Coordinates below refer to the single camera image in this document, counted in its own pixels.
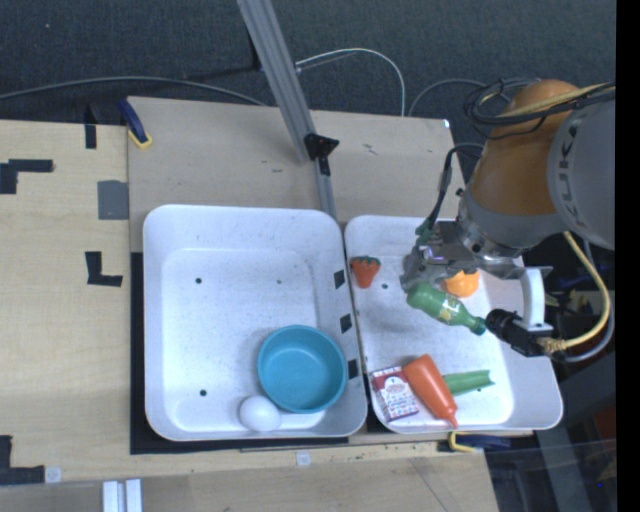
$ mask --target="black cable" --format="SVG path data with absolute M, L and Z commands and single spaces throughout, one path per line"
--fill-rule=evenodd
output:
M 481 112 L 482 105 L 492 97 L 502 94 L 506 90 L 522 88 L 526 85 L 529 85 L 531 82 L 531 80 L 516 78 L 499 80 L 498 82 L 487 87 L 478 88 L 467 96 L 463 105 L 464 113 L 471 121 L 471 123 L 476 127 L 479 125 L 511 126 L 514 124 L 525 123 L 527 121 L 540 120 L 549 117 L 550 115 L 558 114 L 560 112 L 577 110 L 594 103 L 600 103 L 603 101 L 610 101 L 612 99 L 615 99 L 615 82 L 607 82 L 605 84 L 599 85 L 598 87 L 587 90 L 576 97 L 561 101 L 555 105 L 537 112 L 529 112 L 526 114 L 513 116 L 494 116 L 486 115 Z M 539 122 L 534 130 L 538 129 L 541 124 L 542 122 Z
M 101 78 L 88 78 L 84 80 L 74 80 L 70 82 L 61 82 L 57 84 L 33 87 L 31 89 L 24 89 L 22 91 L 15 91 L 10 93 L 0 94 L 0 100 L 10 100 L 20 96 L 27 96 L 30 94 L 37 94 L 41 92 L 53 91 L 53 90 L 64 89 L 69 87 L 78 87 L 78 86 L 93 85 L 93 84 L 104 84 L 104 83 L 111 83 L 111 82 L 154 82 L 154 83 L 164 83 L 169 85 L 194 87 L 197 89 L 205 89 L 208 91 L 214 91 L 221 94 L 226 94 L 228 96 L 233 96 L 235 98 L 244 100 L 254 105 L 260 105 L 263 107 L 267 106 L 265 103 L 259 100 L 256 100 L 255 98 L 251 98 L 249 96 L 245 96 L 244 94 L 241 94 L 235 91 L 230 91 L 228 89 L 223 89 L 221 87 L 201 84 L 199 82 L 191 82 L 188 80 L 177 80 L 173 78 L 163 78 L 163 77 L 155 77 L 155 76 L 111 76 L 111 77 L 101 77 Z
M 473 125 L 473 128 L 480 134 L 483 135 L 484 137 L 486 137 L 489 140 L 501 140 L 501 139 L 506 139 L 507 137 L 515 137 L 516 135 L 526 135 L 527 133 L 533 133 L 535 132 L 538 128 L 540 128 L 542 126 L 542 123 L 545 122 L 547 118 L 546 117 L 541 117 L 538 122 L 532 127 L 529 128 L 528 130 L 522 130 L 520 132 L 507 132 L 507 133 L 503 133 L 502 135 L 491 135 L 490 133 L 486 133 L 484 131 L 482 131 L 477 125 Z
M 444 198 L 447 194 L 447 189 L 449 188 L 449 184 L 451 183 L 451 174 L 453 172 L 451 161 L 453 160 L 453 155 L 458 151 L 463 152 L 465 149 L 475 148 L 475 149 L 483 149 L 482 144 L 477 144 L 474 142 L 461 142 L 460 144 L 456 144 L 453 146 L 448 152 L 447 156 L 444 159 L 444 168 L 442 170 L 442 177 L 440 179 L 440 184 L 438 186 L 438 199 L 436 200 L 436 204 L 431 210 L 431 213 L 427 217 L 427 226 L 431 230 L 438 220 L 438 216 L 440 215 L 440 209 L 442 208 L 442 203 L 444 202 Z

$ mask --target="yellow cable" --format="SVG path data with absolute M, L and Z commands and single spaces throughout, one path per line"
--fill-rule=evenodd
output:
M 560 306 L 560 301 L 556 299 L 553 295 L 549 295 L 548 293 L 545 293 L 544 295 L 544 303 L 547 306 L 551 306 L 553 308 L 557 308 Z
M 464 453 L 476 453 L 475 448 L 471 446 L 465 446 L 463 444 L 458 444 L 456 442 L 456 432 L 449 432 L 449 448 L 451 448 L 454 452 L 464 452 Z
M 545 98 L 543 100 L 530 103 L 529 105 L 525 105 L 523 107 L 517 108 L 510 112 L 503 112 L 498 117 L 512 117 L 512 116 L 517 116 L 521 114 L 530 114 L 532 112 L 537 112 L 539 110 L 544 110 L 545 108 L 553 107 L 560 103 L 571 101 L 572 99 L 582 96 L 583 94 L 587 94 L 590 91 L 597 89 L 598 87 L 602 87 L 603 85 L 604 84 L 590 85 L 588 87 L 583 87 L 582 89 L 577 89 L 575 91 L 569 91 L 563 94 L 558 94 L 550 98 Z M 615 86 L 611 86 L 610 88 L 605 90 L 609 90 L 609 89 L 615 89 Z
M 544 347 L 545 352 L 547 353 L 556 352 L 558 350 L 566 350 L 569 347 L 575 347 L 580 343 L 584 343 L 585 341 L 590 340 L 596 334 L 598 334 L 598 332 L 600 332 L 603 329 L 603 327 L 607 323 L 607 320 L 609 319 L 609 314 L 611 312 L 611 301 L 609 299 L 609 291 L 607 290 L 607 287 L 604 284 L 604 281 L 600 277 L 600 274 L 598 274 L 598 271 L 591 264 L 591 262 L 589 261 L 589 258 L 587 258 L 587 256 L 584 254 L 584 252 L 582 252 L 580 247 L 578 247 L 578 244 L 571 236 L 571 233 L 569 233 L 568 231 L 565 231 L 562 234 L 564 235 L 565 239 L 569 243 L 569 246 L 571 247 L 571 249 L 573 249 L 573 252 L 576 253 L 576 256 L 578 257 L 578 259 L 582 262 L 582 264 L 585 266 L 585 268 L 587 269 L 591 277 L 593 277 L 594 281 L 598 285 L 598 290 L 600 290 L 600 293 L 602 294 L 602 313 L 600 315 L 600 319 L 598 320 L 598 323 L 594 325 L 589 332 L 586 332 L 585 334 L 578 336 L 577 338 L 572 338 L 570 340 L 559 340 L 555 338 L 546 338 L 546 337 L 540 338 L 538 340 L 538 343 L 542 345 L 542 347 Z

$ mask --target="white cable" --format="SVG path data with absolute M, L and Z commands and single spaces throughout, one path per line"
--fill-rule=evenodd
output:
M 341 60 L 341 59 L 346 59 L 347 57 L 353 57 L 354 55 L 358 55 L 358 52 L 351 52 L 351 53 L 342 53 L 340 55 L 336 55 L 335 57 L 332 57 L 330 59 L 324 59 L 323 61 L 320 62 L 316 62 L 315 64 L 307 64 L 306 66 L 304 66 L 304 69 L 311 69 L 311 68 L 315 68 L 317 66 L 324 66 L 325 64 L 329 64 L 330 62 L 335 62 L 337 60 Z M 300 66 L 296 66 L 296 72 L 298 74 L 302 73 L 303 68 Z
M 330 51 L 330 52 L 321 53 L 320 55 L 314 55 L 313 57 L 308 57 L 306 59 L 299 60 L 298 62 L 295 63 L 296 71 L 298 73 L 301 73 L 302 70 L 303 70 L 304 65 L 309 63 L 309 62 L 313 62 L 313 61 L 316 61 L 316 60 L 324 59 L 326 57 L 333 57 L 335 55 L 354 54 L 354 53 L 369 53 L 371 55 L 376 55 L 377 57 L 380 57 L 381 59 L 384 59 L 389 64 L 391 64 L 391 66 L 393 66 L 393 69 L 396 71 L 396 74 L 398 75 L 398 78 L 400 79 L 400 87 L 402 89 L 400 115 L 404 117 L 404 110 L 405 110 L 405 107 L 404 107 L 404 105 L 405 105 L 404 78 L 402 77 L 402 73 L 400 72 L 400 69 L 398 68 L 398 66 L 396 66 L 395 62 L 393 62 L 389 57 L 387 57 L 386 55 L 383 55 L 380 52 L 376 52 L 375 50 L 369 50 L 367 48 L 343 48 L 343 49 L 340 49 L 340 50 L 333 50 L 333 51 Z M 331 62 L 333 60 L 336 60 L 336 59 L 330 59 L 330 60 L 328 60 L 326 62 L 322 62 L 322 64 L 326 64 L 326 63 Z

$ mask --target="toy orange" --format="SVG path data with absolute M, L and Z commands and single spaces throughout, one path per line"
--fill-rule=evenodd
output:
M 373 278 L 380 270 L 382 264 L 378 258 L 371 256 L 356 256 L 351 258 L 351 270 L 360 288 L 369 288 Z
M 461 270 L 455 276 L 445 279 L 442 288 L 454 297 L 469 297 L 478 289 L 479 277 L 477 270 L 473 274 L 465 274 Z

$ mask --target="white egg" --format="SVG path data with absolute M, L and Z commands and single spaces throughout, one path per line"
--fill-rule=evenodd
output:
M 255 395 L 245 398 L 238 411 L 240 422 L 250 430 L 269 432 L 282 423 L 280 411 L 265 396 Z

